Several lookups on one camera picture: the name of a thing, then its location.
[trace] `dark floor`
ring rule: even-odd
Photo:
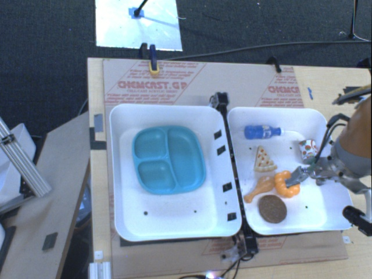
[[[189,60],[355,67],[371,43],[348,39],[354,0],[176,0],[183,52],[287,45]],[[372,0],[359,0],[356,34],[371,39]],[[0,0],[0,117],[42,135],[78,115],[87,99],[87,58],[136,58],[138,51],[95,45],[95,0]]]

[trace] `blue plate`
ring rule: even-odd
[[[189,192],[205,180],[200,143],[186,127],[144,129],[134,137],[132,153],[138,181],[151,193]]]

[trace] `blue bottle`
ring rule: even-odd
[[[284,130],[281,127],[271,127],[268,125],[246,126],[244,136],[248,140],[270,138],[273,135],[283,135]]]

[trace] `brown disc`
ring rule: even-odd
[[[258,208],[262,218],[270,223],[282,222],[287,216],[285,203],[276,195],[265,195],[261,197]]]

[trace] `toy pizza slice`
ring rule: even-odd
[[[277,169],[277,165],[270,159],[269,155],[262,146],[259,146],[256,154],[255,171],[264,172]]]

